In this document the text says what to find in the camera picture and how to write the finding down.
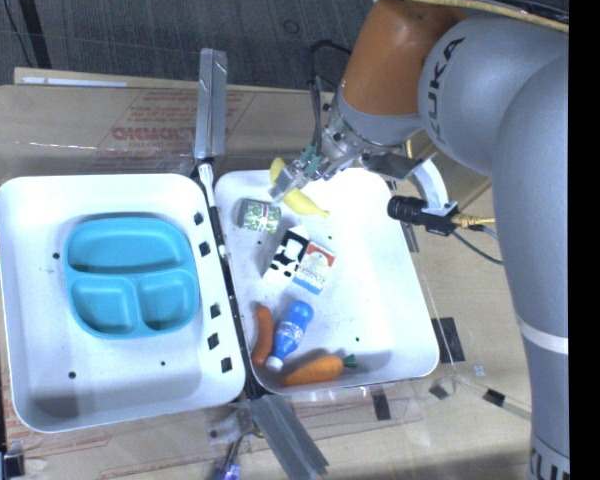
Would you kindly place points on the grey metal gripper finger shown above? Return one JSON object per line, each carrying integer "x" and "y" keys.
{"x": 285, "y": 184}
{"x": 326, "y": 170}

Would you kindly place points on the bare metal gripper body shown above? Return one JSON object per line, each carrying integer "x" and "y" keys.
{"x": 339, "y": 142}

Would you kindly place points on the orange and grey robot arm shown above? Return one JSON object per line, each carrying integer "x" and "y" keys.
{"x": 505, "y": 93}

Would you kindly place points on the yellow banana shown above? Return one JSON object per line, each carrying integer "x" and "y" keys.
{"x": 305, "y": 203}

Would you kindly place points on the green and white can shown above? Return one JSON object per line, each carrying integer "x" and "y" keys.
{"x": 259, "y": 216}

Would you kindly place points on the black and white carton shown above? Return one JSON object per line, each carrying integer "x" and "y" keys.
{"x": 286, "y": 255}

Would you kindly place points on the white orange and blue carton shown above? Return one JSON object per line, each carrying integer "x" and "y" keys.
{"x": 314, "y": 268}

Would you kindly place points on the white plastic tray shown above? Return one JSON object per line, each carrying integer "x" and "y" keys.
{"x": 130, "y": 388}
{"x": 380, "y": 288}

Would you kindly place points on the blue and white bottle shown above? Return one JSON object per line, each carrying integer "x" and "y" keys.
{"x": 291, "y": 333}

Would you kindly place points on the brown sausage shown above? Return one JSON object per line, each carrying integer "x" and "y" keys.
{"x": 264, "y": 335}

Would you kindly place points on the brown cardboard board red print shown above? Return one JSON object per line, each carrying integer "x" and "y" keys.
{"x": 130, "y": 118}

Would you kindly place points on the blue divided plate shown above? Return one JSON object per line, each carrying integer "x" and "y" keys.
{"x": 130, "y": 268}

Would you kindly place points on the orange carrot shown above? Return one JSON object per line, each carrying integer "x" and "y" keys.
{"x": 312, "y": 370}

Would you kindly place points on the black cylinder on white bracket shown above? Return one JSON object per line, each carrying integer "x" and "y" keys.
{"x": 432, "y": 218}

